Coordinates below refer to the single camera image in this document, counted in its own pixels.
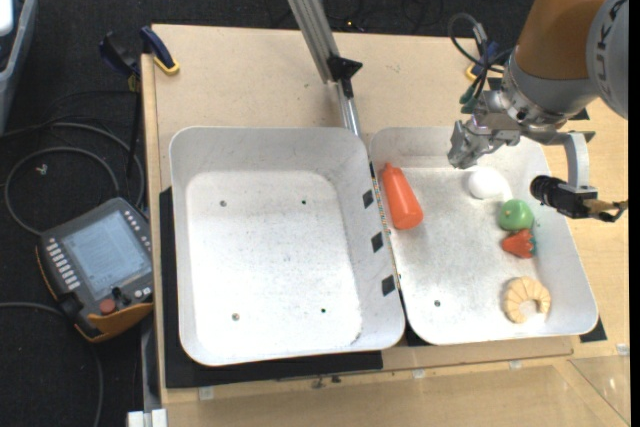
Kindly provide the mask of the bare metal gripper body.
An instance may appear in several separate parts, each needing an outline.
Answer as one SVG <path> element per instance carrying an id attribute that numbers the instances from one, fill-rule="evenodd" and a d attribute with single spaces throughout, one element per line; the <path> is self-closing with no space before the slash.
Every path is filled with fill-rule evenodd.
<path id="1" fill-rule="evenodd" d="M 467 121 L 468 142 L 473 154 L 490 154 L 502 146 L 520 142 L 520 125 L 509 116 L 501 93 L 485 91 Z"/>

